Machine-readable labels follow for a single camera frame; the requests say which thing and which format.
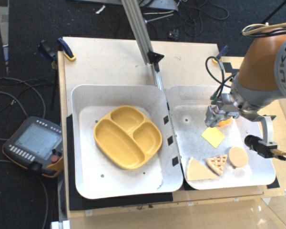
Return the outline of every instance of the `yellow cable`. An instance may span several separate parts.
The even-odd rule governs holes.
[[[264,25],[263,27],[260,27],[260,28],[257,28],[257,29],[251,30],[251,31],[242,32],[242,34],[244,36],[247,36],[247,35],[251,35],[251,34],[256,33],[256,32],[266,31],[269,29],[275,29],[275,28],[280,28],[280,27],[286,27],[286,23],[281,23],[281,24],[276,24],[276,25]]]

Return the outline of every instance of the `beige triangle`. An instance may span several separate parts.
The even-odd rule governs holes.
[[[218,178],[208,167],[205,167],[193,157],[189,160],[186,167],[186,179],[188,181],[215,179]]]

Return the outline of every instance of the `white tray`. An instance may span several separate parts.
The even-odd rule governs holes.
[[[173,192],[183,183],[177,144],[168,139],[173,131],[168,119],[166,98],[155,86],[79,85],[71,94],[75,184],[85,198]],[[159,128],[163,144],[146,164],[124,170],[114,164],[93,138],[96,121],[121,105],[143,112]]]
[[[276,177],[271,159],[261,157],[244,144],[247,135],[262,137],[257,122],[239,117],[232,119],[230,124],[219,127],[225,139],[218,148],[212,147],[201,136],[207,128],[204,120],[207,107],[210,105],[209,97],[216,89],[217,86],[176,86],[167,93],[182,169],[185,173],[190,157],[208,167],[205,163],[206,158],[228,154],[233,146],[243,148],[248,154],[249,161],[243,168],[233,168],[228,160],[224,174],[217,179],[187,181],[187,183],[201,190],[271,184]]]

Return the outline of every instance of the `toy pizza slice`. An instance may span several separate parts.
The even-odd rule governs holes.
[[[186,179],[188,181],[215,179],[218,178],[211,170],[201,164],[193,157],[189,160],[186,167]]]
[[[219,176],[224,173],[224,167],[228,155],[220,155],[213,158],[205,159],[207,165]]]

